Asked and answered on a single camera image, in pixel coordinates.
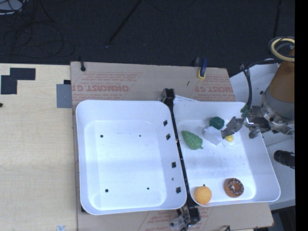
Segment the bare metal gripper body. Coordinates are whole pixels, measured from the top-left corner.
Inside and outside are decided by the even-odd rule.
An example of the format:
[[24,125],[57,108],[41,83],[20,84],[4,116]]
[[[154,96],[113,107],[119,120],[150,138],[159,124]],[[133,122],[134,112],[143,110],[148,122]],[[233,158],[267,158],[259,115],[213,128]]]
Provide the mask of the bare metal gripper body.
[[293,135],[295,121],[285,118],[269,107],[251,106],[245,119],[245,125],[249,130],[259,129],[261,133],[269,132]]

